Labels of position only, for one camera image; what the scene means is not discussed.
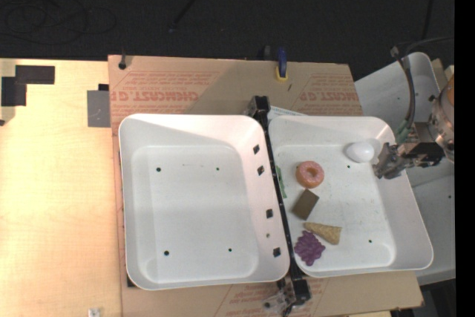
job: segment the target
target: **empty white tray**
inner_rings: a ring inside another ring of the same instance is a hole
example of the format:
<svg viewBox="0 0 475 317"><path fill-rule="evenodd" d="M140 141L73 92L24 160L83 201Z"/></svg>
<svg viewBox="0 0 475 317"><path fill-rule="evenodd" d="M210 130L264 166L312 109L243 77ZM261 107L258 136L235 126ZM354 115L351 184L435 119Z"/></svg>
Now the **empty white tray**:
<svg viewBox="0 0 475 317"><path fill-rule="evenodd" d="M129 278L145 290L275 281L289 269L263 129L135 114L119 127Z"/></svg>
<svg viewBox="0 0 475 317"><path fill-rule="evenodd" d="M295 245L304 221L291 210L304 188L295 179L303 161L319 163L324 182L311 189L319 200L308 222L341 226L341 239L312 266L297 264L313 277L427 268L433 260L430 239L405 171L392 180L378 179L371 163L356 163L344 153L349 144L367 141L379 153L394 144L389 125L375 117L276 117L269 125L275 164L280 167L284 205Z"/></svg>

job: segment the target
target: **cardboard sheet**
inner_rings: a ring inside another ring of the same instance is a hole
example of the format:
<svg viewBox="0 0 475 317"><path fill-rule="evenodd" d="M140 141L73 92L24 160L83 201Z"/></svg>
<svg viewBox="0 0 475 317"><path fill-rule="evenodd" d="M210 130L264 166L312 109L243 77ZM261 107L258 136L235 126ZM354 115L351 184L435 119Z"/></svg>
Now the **cardboard sheet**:
<svg viewBox="0 0 475 317"><path fill-rule="evenodd" d="M272 106L308 115L362 115L348 65L288 62L288 80L276 79L276 62L228 59L109 56L111 127L122 287L122 312L132 316L276 316L263 300L275 283L233 284L145 291L128 287L122 182L119 167L120 122L135 113L242 114L253 96L268 96ZM418 307L422 294L413 272L309 278L312 299L291 316L341 316Z"/></svg>

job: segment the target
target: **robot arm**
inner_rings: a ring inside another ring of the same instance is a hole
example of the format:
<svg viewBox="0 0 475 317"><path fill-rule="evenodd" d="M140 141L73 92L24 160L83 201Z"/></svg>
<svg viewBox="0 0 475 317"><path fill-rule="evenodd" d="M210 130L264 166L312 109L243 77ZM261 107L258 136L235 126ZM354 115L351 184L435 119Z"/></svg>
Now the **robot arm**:
<svg viewBox="0 0 475 317"><path fill-rule="evenodd" d="M385 143L379 162L373 166L378 178L394 178L413 166L435 166L446 157L454 160L454 84L453 76L440 92L432 97L432 112L427 122L415 122L403 143Z"/></svg>

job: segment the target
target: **pink donut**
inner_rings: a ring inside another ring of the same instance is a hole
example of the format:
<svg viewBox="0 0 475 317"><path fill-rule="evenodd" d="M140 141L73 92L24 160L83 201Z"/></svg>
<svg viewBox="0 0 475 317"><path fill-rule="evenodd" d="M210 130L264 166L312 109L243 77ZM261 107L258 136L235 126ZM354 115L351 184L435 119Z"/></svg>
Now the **pink donut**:
<svg viewBox="0 0 475 317"><path fill-rule="evenodd" d="M295 171L298 183L308 189L316 188L325 177L323 168L315 161L304 161Z"/></svg>

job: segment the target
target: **toy waffle cone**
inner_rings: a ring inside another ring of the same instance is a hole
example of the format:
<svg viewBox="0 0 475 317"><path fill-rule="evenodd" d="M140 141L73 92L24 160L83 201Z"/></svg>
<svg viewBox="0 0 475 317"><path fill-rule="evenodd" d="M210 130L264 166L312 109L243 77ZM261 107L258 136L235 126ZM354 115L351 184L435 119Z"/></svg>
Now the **toy waffle cone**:
<svg viewBox="0 0 475 317"><path fill-rule="evenodd" d="M313 222L305 222L304 227L319 237L322 237L328 243L338 244L340 242L341 227Z"/></svg>

